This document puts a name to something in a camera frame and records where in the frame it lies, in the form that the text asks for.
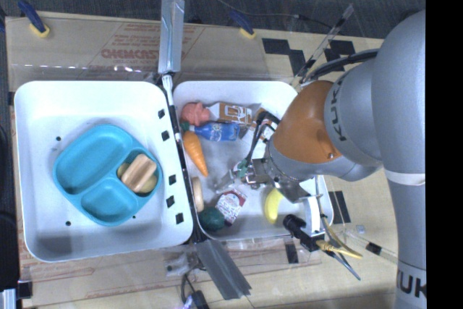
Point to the red and white packet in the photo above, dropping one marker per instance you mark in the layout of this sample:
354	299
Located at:
230	205

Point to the pink toy figure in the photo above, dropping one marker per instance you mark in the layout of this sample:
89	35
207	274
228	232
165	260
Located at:
195	114

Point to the brown cardboard board red print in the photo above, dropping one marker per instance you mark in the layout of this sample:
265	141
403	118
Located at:
90	43

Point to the blue divided plate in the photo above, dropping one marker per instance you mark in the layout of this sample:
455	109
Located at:
87	163

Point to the white plastic tray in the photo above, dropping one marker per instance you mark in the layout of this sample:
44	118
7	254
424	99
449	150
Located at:
90	101
231	159

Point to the blue bottle with green cap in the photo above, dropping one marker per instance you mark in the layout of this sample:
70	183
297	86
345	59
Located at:
217	131

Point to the dark green broccoli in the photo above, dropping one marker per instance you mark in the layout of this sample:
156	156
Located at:
211	219

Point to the yellow banana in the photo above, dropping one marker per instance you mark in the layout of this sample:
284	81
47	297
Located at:
272	208

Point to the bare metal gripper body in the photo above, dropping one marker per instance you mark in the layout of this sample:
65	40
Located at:
263	170

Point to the black cylinder on white bracket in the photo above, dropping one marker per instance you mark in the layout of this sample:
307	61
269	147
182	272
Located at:
312	217

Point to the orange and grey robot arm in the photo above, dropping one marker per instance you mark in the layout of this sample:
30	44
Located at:
401	90

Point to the tan bread roll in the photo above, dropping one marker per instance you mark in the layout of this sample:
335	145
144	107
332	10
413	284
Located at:
139	172

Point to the orange carrot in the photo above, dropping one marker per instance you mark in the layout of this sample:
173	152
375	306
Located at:
195	150

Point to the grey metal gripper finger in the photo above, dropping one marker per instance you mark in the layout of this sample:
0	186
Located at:
253	183
225	181

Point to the orange and white carton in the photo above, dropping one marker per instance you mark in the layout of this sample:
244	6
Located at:
231	112

